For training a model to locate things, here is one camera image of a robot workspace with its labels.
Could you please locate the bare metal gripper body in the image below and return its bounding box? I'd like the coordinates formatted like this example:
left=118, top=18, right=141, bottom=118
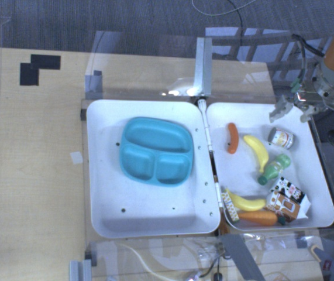
left=294, top=81, right=334, bottom=112

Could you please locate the small white can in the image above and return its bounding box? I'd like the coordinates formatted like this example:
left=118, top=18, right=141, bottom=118
left=267, top=127, right=295, bottom=150

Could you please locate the yellow banana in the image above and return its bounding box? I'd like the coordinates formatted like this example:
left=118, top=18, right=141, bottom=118
left=225, top=188, right=267, bottom=212
left=243, top=134, right=270, bottom=174

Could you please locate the white plastic tray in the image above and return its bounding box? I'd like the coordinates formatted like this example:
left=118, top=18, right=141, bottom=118
left=206, top=102, right=334, bottom=232
left=85, top=99, right=222, bottom=239

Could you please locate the orange sausage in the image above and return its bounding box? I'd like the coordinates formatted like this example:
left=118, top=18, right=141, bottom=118
left=227, top=122, right=239, bottom=155

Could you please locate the green bottle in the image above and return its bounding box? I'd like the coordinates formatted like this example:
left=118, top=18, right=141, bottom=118
left=257, top=153, right=291, bottom=186

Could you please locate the black and white flowered carton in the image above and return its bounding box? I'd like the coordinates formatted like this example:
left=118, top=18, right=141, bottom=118
left=270, top=176, right=306, bottom=204

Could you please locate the black and white thin rod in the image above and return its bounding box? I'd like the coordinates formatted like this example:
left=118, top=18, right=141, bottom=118
left=197, top=98, right=225, bottom=209

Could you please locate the brown and white carton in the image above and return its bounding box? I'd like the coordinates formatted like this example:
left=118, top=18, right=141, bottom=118
left=264, top=191, right=301, bottom=223

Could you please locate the yellow patterned packet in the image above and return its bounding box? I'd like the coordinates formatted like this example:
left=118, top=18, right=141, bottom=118
left=221, top=190, right=240, bottom=224

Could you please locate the orange carrot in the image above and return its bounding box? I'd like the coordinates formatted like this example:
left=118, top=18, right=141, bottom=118
left=236, top=210, right=287, bottom=227

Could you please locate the blue divided plate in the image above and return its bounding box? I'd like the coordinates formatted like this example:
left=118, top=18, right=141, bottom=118
left=119, top=116, right=194, bottom=187

